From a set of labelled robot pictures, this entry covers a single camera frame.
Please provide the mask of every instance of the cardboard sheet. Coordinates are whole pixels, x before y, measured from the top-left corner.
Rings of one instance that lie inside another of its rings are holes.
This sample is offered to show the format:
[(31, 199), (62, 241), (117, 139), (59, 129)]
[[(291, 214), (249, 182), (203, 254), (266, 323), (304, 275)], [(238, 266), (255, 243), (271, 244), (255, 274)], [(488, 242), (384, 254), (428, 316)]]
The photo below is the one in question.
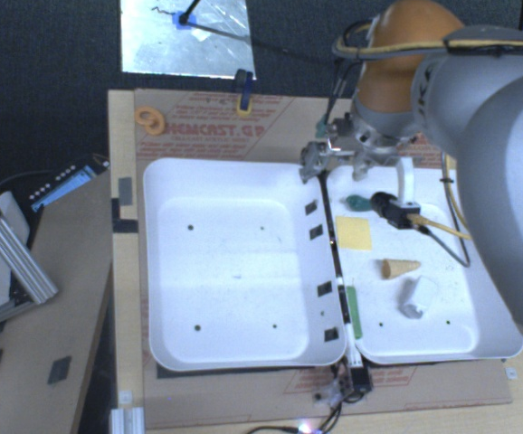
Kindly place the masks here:
[[(297, 162), (300, 150), (315, 140), (315, 124), (325, 99), (253, 96), (252, 115), (235, 114), (237, 96), (229, 93), (138, 90), (135, 106), (158, 109), (167, 122), (166, 133), (149, 136), (135, 128), (139, 223), (139, 268), (143, 386), (146, 426), (165, 429), (246, 421), (319, 417), (329, 406), (314, 394), (331, 383), (330, 368), (238, 370), (173, 373), (157, 366), (147, 343), (148, 301), (144, 235), (142, 175), (147, 165), (164, 156)], [(349, 100), (337, 103), (333, 117), (349, 109)], [(435, 160), (431, 146), (425, 152)], [(421, 410), (511, 402), (504, 369), (499, 361), (440, 363), (376, 367), (375, 389), (345, 413)]]

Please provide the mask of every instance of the black connector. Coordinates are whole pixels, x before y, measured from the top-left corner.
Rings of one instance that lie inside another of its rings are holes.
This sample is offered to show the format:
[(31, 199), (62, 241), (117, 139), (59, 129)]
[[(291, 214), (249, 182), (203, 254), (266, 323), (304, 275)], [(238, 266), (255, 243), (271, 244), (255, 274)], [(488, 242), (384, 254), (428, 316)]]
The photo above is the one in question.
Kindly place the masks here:
[(407, 215), (421, 213), (420, 206), (418, 204), (401, 206), (397, 201), (396, 196), (390, 193), (378, 192), (374, 193), (370, 198), (370, 205), (380, 217), (387, 219), (388, 223), (397, 229), (413, 228), (413, 223), (408, 219)]
[(366, 394), (372, 391), (372, 381), (368, 368), (350, 368), (350, 377), (352, 378), (354, 393)]
[(348, 113), (344, 118), (336, 118), (333, 121), (333, 128), (341, 137), (352, 137), (354, 135), (354, 126), (352, 125), (352, 118)]

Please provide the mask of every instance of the green clip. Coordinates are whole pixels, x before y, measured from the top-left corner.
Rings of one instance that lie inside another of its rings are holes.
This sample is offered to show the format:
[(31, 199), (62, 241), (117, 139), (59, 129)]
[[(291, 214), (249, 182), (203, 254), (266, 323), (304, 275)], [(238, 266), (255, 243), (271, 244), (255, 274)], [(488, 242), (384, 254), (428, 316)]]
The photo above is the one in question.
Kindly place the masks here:
[(324, 115), (316, 124), (316, 138), (325, 137), (327, 127), (328, 124), (326, 123), (326, 115)]
[(357, 194), (352, 194), (346, 198), (346, 203), (350, 208), (350, 211), (354, 212), (366, 212), (372, 211), (372, 206), (370, 205), (370, 200), (358, 196)]

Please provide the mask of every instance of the aluminum foil panel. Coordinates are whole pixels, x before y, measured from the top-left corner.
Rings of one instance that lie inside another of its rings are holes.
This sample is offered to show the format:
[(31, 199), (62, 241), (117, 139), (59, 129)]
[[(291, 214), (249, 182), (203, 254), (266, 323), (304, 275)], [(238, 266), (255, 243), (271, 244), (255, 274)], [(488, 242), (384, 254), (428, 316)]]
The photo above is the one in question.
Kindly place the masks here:
[(232, 79), (252, 71), (245, 0), (201, 0), (197, 27), (181, 27), (174, 14), (193, 0), (120, 0), (124, 72)]

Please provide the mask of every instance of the gray carpet wall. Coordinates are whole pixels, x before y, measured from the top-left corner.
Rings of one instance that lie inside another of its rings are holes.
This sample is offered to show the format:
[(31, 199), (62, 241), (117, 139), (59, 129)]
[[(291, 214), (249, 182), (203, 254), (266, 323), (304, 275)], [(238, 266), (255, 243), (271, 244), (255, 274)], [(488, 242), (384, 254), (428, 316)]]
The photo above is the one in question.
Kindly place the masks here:
[[(255, 92), (327, 96), (334, 38), (393, 1), (246, 0), (259, 41)], [(518, 25), (521, 0), (435, 1), (466, 24)], [(106, 154), (107, 90), (231, 88), (226, 80), (122, 73), (119, 25), (119, 0), (0, 0), (0, 180)]]

